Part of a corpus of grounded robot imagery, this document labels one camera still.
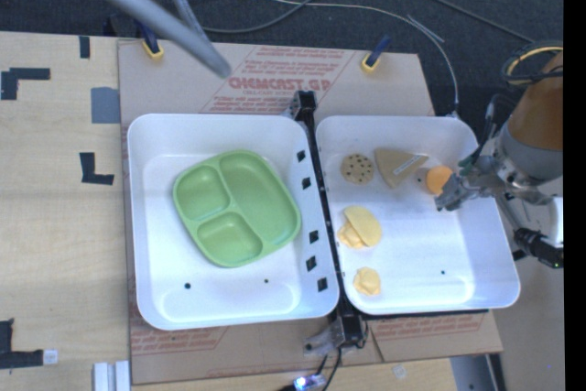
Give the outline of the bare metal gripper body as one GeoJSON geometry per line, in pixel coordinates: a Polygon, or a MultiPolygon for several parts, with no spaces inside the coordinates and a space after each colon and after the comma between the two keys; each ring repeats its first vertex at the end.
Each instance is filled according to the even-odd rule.
{"type": "Polygon", "coordinates": [[[457,195],[460,201],[486,197],[518,198],[533,205],[546,205],[553,200],[539,187],[542,179],[529,176],[509,157],[468,156],[459,162],[457,195]]]}

